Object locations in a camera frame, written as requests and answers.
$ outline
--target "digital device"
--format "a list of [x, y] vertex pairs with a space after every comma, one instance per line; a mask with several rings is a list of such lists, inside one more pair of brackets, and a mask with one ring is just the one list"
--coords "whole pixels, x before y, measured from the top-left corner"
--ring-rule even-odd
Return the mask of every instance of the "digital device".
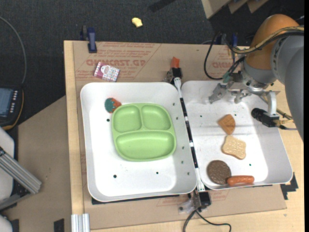
[[18, 86], [0, 86], [0, 126], [11, 129], [18, 121], [24, 103], [24, 94]]

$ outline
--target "toy bread slice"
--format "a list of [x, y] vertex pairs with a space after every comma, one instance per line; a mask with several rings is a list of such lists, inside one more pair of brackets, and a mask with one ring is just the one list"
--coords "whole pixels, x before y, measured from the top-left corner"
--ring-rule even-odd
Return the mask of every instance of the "toy bread slice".
[[218, 124], [222, 127], [222, 129], [228, 134], [231, 135], [235, 130], [235, 120], [232, 115], [227, 114], [223, 118], [218, 121]]
[[246, 143], [233, 136], [226, 136], [225, 143], [222, 146], [222, 152], [236, 157], [240, 160], [246, 157]]

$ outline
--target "green divided plate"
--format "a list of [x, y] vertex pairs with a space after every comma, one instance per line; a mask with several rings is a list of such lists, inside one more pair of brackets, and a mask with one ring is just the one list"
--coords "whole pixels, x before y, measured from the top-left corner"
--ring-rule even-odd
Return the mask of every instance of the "green divided plate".
[[172, 120], [167, 110], [157, 104], [118, 107], [112, 114], [112, 136], [117, 152], [126, 160], [159, 160], [176, 149]]

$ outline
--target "toy hamburger patty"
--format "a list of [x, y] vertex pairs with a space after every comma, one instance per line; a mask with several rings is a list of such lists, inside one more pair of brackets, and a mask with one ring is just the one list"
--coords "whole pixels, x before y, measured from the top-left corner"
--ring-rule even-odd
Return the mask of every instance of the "toy hamburger patty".
[[221, 160], [213, 160], [207, 166], [207, 175], [210, 180], [216, 184], [224, 185], [227, 179], [231, 177], [229, 166]]

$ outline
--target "orange sausage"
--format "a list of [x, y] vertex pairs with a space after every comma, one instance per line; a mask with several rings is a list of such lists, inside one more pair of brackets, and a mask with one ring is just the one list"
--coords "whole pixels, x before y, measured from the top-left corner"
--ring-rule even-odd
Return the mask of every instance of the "orange sausage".
[[229, 177], [227, 179], [227, 183], [230, 186], [233, 186], [233, 185], [238, 184], [238, 183], [251, 184], [253, 182], [254, 182], [254, 177], [252, 175], [236, 175], [236, 176]]

